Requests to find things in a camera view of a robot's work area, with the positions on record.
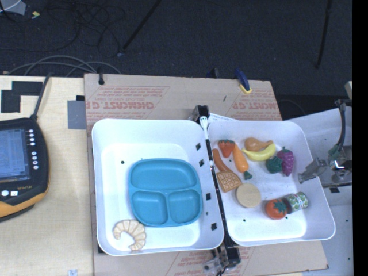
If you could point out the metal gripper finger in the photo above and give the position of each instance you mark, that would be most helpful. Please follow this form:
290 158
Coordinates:
313 170

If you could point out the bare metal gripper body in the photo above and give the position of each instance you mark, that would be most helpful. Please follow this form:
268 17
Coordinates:
340 172

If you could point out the purple grapes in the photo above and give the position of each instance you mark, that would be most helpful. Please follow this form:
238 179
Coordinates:
287 161

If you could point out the small can with green print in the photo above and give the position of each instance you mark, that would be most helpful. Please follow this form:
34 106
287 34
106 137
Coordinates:
297 202

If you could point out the green broccoli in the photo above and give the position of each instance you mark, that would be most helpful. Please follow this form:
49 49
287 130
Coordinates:
273 165

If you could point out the yellow banana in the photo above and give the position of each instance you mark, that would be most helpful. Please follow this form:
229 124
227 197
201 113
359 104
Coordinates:
260 155

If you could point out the red tomato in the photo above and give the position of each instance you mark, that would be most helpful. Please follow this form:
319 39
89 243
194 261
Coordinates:
274 210

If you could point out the tan pear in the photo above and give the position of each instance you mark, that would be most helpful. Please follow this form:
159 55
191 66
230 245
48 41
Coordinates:
254 144

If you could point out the beige round biscuit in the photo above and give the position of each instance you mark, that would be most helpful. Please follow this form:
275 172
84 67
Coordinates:
248 195

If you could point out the orange carrot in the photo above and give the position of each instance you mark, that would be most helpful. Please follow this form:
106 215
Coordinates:
240 160

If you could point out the white plastic tray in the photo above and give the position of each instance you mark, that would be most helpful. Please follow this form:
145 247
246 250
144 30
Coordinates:
115 137
267 229

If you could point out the brown waffle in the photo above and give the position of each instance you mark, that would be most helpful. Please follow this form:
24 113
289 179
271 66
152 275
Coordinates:
228 181

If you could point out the red strawberry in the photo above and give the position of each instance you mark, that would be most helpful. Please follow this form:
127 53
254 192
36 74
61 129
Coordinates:
226 148

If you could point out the orange sausage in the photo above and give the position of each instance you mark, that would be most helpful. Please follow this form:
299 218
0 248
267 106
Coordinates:
220 161

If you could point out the thin black and white rod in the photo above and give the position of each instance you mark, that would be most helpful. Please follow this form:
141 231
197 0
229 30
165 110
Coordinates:
212 165

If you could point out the blue divided plate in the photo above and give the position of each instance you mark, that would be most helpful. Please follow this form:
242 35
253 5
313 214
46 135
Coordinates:
164 174

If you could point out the brown cardboard board red print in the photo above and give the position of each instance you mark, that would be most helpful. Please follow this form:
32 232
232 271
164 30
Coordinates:
172 96

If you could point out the beige croissant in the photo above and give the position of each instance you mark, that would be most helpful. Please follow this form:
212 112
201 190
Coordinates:
135 229

